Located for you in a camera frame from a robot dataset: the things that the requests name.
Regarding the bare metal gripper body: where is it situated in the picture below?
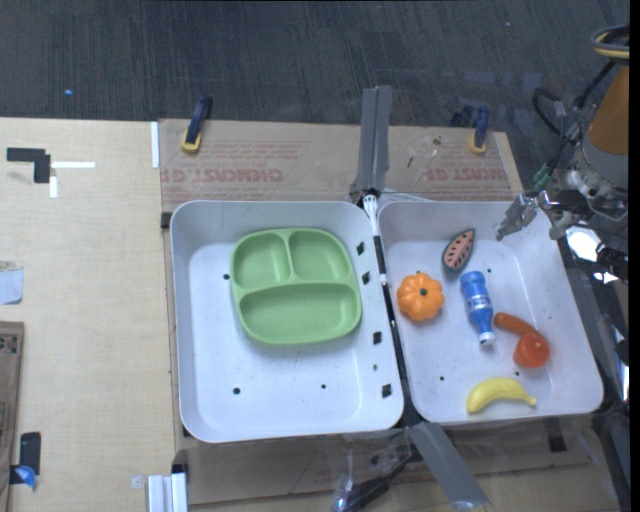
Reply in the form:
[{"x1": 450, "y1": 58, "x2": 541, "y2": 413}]
[{"x1": 537, "y1": 167, "x2": 630, "y2": 227}]

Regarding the watermelon slice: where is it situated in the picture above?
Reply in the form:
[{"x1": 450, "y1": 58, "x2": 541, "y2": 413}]
[{"x1": 440, "y1": 227, "x2": 477, "y2": 274}]

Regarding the blue bottle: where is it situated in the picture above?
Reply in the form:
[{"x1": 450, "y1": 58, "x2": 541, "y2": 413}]
[{"x1": 459, "y1": 270, "x2": 497, "y2": 347}]

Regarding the orange sausage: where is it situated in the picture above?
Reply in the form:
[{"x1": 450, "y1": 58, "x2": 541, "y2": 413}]
[{"x1": 492, "y1": 311, "x2": 544, "y2": 342}]

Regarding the orange pumpkin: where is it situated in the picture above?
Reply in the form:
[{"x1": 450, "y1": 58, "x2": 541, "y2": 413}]
[{"x1": 396, "y1": 271, "x2": 446, "y2": 323}]

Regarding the white plastic tray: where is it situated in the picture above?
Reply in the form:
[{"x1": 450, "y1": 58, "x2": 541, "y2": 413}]
[
  {"x1": 375, "y1": 199, "x2": 605, "y2": 427},
  {"x1": 168, "y1": 199, "x2": 406, "y2": 445}
]

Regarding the yellow banana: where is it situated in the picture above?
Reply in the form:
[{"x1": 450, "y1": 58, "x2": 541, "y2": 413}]
[{"x1": 465, "y1": 376, "x2": 539, "y2": 416}]

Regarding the brown cardboard board red print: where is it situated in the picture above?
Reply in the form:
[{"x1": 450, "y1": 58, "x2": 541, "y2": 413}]
[{"x1": 157, "y1": 117, "x2": 624, "y2": 507}]

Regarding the green divided plate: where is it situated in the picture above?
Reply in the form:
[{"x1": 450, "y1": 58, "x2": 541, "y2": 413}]
[{"x1": 229, "y1": 227, "x2": 364, "y2": 347}]

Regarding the brown cardboard box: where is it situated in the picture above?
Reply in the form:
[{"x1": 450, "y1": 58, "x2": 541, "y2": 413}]
[{"x1": 0, "y1": 320, "x2": 26, "y2": 512}]

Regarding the black cylinder on white bracket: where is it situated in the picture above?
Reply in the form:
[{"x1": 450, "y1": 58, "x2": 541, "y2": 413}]
[{"x1": 566, "y1": 225, "x2": 630, "y2": 286}]

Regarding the black block with thin wires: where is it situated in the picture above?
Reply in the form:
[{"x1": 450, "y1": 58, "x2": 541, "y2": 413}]
[{"x1": 335, "y1": 459, "x2": 414, "y2": 510}]

